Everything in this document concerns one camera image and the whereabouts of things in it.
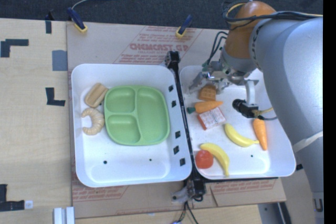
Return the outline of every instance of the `white tray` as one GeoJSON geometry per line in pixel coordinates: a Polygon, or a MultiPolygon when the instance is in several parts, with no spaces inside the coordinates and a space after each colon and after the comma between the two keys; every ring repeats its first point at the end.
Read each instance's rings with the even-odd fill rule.
{"type": "MultiPolygon", "coordinates": [[[[190,175],[192,164],[182,112],[174,75],[169,69],[156,65],[82,64],[74,68],[71,84],[76,173],[84,185],[107,187],[173,182],[190,175]],[[82,127],[90,126],[91,120],[81,117],[88,107],[84,98],[98,82],[109,89],[137,84],[160,90],[169,111],[168,138],[157,145],[125,146],[115,143],[105,126],[96,135],[86,135],[82,127]]],[[[103,104],[98,110],[103,112],[103,104]]]]}
{"type": "MultiPolygon", "coordinates": [[[[198,91],[190,92],[188,87],[193,79],[202,70],[201,66],[188,66],[181,70],[180,81],[184,97],[184,105],[193,106],[197,101],[198,91]]],[[[259,109],[265,110],[271,107],[266,93],[262,73],[255,70],[248,79],[259,80],[255,87],[256,103],[259,109]]],[[[252,127],[252,119],[242,116],[232,107],[235,99],[246,100],[246,88],[244,86],[229,86],[216,96],[217,100],[224,101],[220,106],[226,123],[230,123],[242,135],[256,139],[252,127]]],[[[264,114],[272,118],[274,112],[264,114]]],[[[296,161],[291,144],[278,120],[266,121],[268,133],[268,150],[264,151],[259,144],[250,147],[240,147],[234,144],[226,136],[224,127],[217,126],[206,131],[201,127],[196,113],[187,113],[187,122],[192,141],[194,155],[200,150],[199,145],[205,142],[215,143],[221,146],[230,158],[229,177],[225,177],[223,169],[214,160],[214,165],[209,169],[199,169],[199,173],[207,179],[244,179],[264,177],[284,177],[291,175],[296,168],[296,161]]]]}

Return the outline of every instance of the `teal object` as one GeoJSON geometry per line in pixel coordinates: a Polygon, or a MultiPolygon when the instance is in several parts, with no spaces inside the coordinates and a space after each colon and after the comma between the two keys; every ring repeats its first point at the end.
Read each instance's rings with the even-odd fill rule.
{"type": "Polygon", "coordinates": [[[155,145],[170,133],[165,97],[153,87],[109,89],[104,98],[104,117],[109,136],[122,145],[155,145]]]}

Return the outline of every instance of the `toy banana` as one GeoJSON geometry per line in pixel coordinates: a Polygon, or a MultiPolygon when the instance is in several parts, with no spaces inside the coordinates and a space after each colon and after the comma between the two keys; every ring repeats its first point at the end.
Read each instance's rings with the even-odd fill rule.
{"type": "Polygon", "coordinates": [[[99,110],[94,108],[87,108],[82,112],[82,118],[90,116],[92,121],[92,127],[83,127],[83,132],[88,135],[98,134],[104,127],[105,119],[104,115],[99,110]]]}
{"type": "Polygon", "coordinates": [[[225,176],[229,176],[229,164],[230,159],[225,153],[225,151],[218,145],[213,143],[204,143],[200,145],[201,149],[205,151],[209,151],[212,155],[215,156],[215,158],[219,161],[220,165],[224,169],[225,176]]]}
{"type": "Polygon", "coordinates": [[[236,129],[234,129],[234,127],[229,123],[225,124],[224,130],[225,130],[227,137],[229,137],[229,139],[235,144],[237,144],[238,146],[248,147],[253,144],[259,144],[259,140],[252,140],[250,138],[244,137],[241,134],[239,134],[236,131],[236,129]]]}

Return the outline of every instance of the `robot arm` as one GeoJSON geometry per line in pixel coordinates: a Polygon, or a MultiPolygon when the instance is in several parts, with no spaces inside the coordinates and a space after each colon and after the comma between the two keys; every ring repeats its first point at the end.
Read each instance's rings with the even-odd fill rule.
{"type": "Polygon", "coordinates": [[[228,6],[224,18],[232,28],[220,60],[208,62],[203,78],[217,82],[220,92],[230,84],[247,85],[256,68],[263,72],[271,105],[306,171],[316,223],[324,223],[323,17],[276,12],[265,3],[248,1],[228,6]],[[238,6],[236,16],[228,17],[238,6]]]}

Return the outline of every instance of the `wooden surface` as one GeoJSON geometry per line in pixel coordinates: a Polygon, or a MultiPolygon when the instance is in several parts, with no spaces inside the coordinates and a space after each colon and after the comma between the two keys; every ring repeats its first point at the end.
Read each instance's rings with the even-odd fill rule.
{"type": "MultiPolygon", "coordinates": [[[[0,40],[28,39],[0,58],[0,184],[7,200],[32,200],[33,209],[0,212],[0,223],[52,223],[54,208],[71,206],[68,72],[53,71],[53,50],[66,51],[66,23],[0,19],[0,40]],[[55,88],[47,105],[45,88],[55,88]]],[[[197,209],[199,223],[260,224],[257,205],[197,209]]],[[[162,212],[92,219],[76,223],[172,223],[181,212],[162,212]]],[[[188,213],[183,223],[193,223],[188,213]]]]}

